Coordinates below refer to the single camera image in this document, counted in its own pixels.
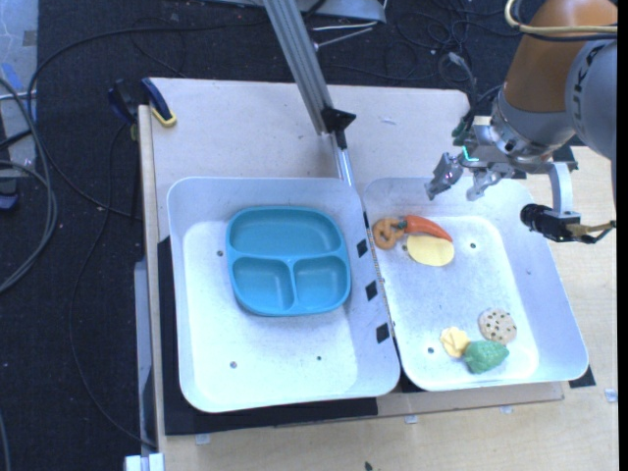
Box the black block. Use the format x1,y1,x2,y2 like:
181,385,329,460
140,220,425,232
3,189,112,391
320,107,358,149

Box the pale yellow crumpled toy food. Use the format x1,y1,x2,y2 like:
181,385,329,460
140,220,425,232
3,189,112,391
440,326,472,360

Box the black cylinder on white bracket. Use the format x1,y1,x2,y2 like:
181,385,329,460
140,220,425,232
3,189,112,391
519,161,583,243

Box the white plastic tray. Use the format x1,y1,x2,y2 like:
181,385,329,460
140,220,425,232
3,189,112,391
165,176,401,414
361,177,590,393

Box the pale cardboard board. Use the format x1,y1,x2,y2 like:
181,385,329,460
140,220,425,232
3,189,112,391
146,77,565,419

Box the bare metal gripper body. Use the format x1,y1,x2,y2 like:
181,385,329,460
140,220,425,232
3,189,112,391
458,115,556,177

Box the tan chocolate chip biscuit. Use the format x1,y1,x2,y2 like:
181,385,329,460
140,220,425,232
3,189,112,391
477,307,518,344

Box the brown pretzel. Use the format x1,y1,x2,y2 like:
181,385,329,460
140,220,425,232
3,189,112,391
371,217,408,251

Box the yellow round slice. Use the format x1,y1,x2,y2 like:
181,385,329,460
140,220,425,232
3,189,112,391
405,233,456,268

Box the green grapes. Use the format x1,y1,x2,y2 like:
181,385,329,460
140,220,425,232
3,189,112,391
463,340,510,376

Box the blue divided plate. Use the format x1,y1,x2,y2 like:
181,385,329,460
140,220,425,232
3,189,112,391
225,206,353,318

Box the orange carrot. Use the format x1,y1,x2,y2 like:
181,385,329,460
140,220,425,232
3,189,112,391
400,214,454,243

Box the thin black and white rod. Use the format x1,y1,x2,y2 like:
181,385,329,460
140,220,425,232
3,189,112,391
332,132,398,357

